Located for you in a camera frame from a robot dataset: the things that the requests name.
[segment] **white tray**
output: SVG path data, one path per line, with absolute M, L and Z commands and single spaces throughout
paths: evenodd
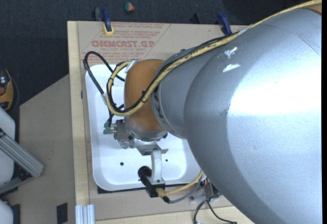
M 106 83 L 110 71 L 105 65 L 91 67 L 93 75 L 106 92 Z M 125 77 L 124 71 L 119 76 Z M 151 157 L 142 156 L 136 148 L 122 149 L 113 138 L 113 134 L 104 135 L 103 125 L 109 113 L 101 94 L 88 73 L 85 76 L 87 103 L 90 121 L 93 176 L 97 185 L 107 191 L 121 191 L 143 188 L 137 171 L 141 166 L 151 168 Z M 113 100 L 117 106 L 123 104 L 124 83 L 118 79 L 112 88 Z M 114 116 L 113 123 L 121 117 Z M 167 185 L 179 185 L 191 182 L 200 171 L 186 140 L 171 134 L 158 142 L 168 152 L 162 155 L 162 177 Z

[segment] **yellow cable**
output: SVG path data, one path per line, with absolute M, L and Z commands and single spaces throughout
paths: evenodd
M 177 192 L 182 191 L 182 190 L 184 190 L 184 189 L 187 189 L 187 188 L 189 188 L 190 186 L 192 186 L 192 185 L 194 185 L 195 183 L 197 183 L 197 182 L 200 180 L 200 178 L 202 177 L 202 175 L 203 175 L 203 171 L 200 170 L 199 175 L 198 175 L 194 180 L 192 180 L 190 183 L 188 183 L 188 184 L 186 184 L 186 185 L 184 185 L 184 186 L 182 186 L 182 187 L 179 187 L 179 188 L 177 188 L 177 189 L 170 190 L 170 191 L 166 191 L 166 190 L 164 190 L 164 189 L 162 189 L 162 188 L 156 188 L 155 191 L 158 193 L 158 196 L 159 196 L 159 197 L 165 197 L 165 196 L 168 196 L 168 195 L 170 195 L 170 194 L 177 193 Z
M 286 13 L 286 12 L 289 12 L 291 10 L 294 10 L 294 9 L 299 9 L 299 8 L 303 8 L 303 7 L 307 7 L 307 6 L 310 6 L 310 5 L 314 5 L 314 4 L 319 4 L 319 3 L 322 3 L 322 0 L 312 0 L 312 1 L 309 1 L 309 2 L 306 2 L 306 3 L 302 3 L 300 5 L 296 5 L 294 7 L 291 7 L 289 9 L 285 9 L 281 12 L 278 12 L 274 15 L 271 15 L 270 17 L 267 17 L 253 25 L 250 25 L 248 27 L 248 29 L 251 29 L 251 28 L 254 28 L 255 26 L 261 24 L 262 22 L 272 18 L 272 17 L 275 17 L 277 15 L 280 15 L 280 14 L 283 14 L 283 13 Z M 129 111 L 122 111 L 122 112 L 118 112 L 116 110 L 113 109 L 113 107 L 111 106 L 110 102 L 109 102 L 109 98 L 107 96 L 107 105 L 108 105 L 108 108 L 109 110 L 117 115 L 117 116 L 128 116 L 128 115 L 131 115 L 133 114 L 134 112 L 138 111 L 144 104 L 144 102 L 146 102 L 148 100 L 148 98 L 150 97 L 151 93 L 155 90 L 155 88 L 159 85 L 159 83 L 163 80 L 163 78 L 170 72 L 172 71 L 174 68 L 182 65 L 184 62 L 194 58 L 194 57 L 197 57 L 201 54 L 204 54 L 210 50 L 213 50 L 215 48 L 218 48 L 220 46 L 223 46 L 229 42 L 231 42 L 232 40 L 234 40 L 235 38 L 237 38 L 239 35 L 238 33 L 235 33 L 225 39 L 222 39 L 220 41 L 216 41 L 216 42 L 213 42 L 211 44 L 208 44 L 206 46 L 203 46 L 202 48 L 199 48 L 198 50 L 196 51 L 193 51 L 192 53 L 190 53 L 189 55 L 186 55 L 184 56 L 183 58 L 181 59 L 178 59 L 176 60 L 175 62 L 173 62 L 172 64 L 170 64 L 167 68 L 165 68 L 165 70 L 163 72 L 161 72 L 161 74 L 153 81 L 153 83 L 150 85 L 149 87 L 149 90 L 144 94 L 144 96 L 142 97 L 142 101 L 136 106 L 134 107 L 133 109 L 129 110 Z M 111 92 L 111 86 L 113 84 L 113 80 L 115 78 L 115 76 L 118 74 L 119 71 L 121 71 L 125 66 L 127 66 L 129 64 L 130 61 L 127 61 L 127 62 L 124 62 L 122 65 L 120 65 L 110 76 L 109 80 L 108 80 L 108 83 L 107 83 L 107 90 L 108 92 Z

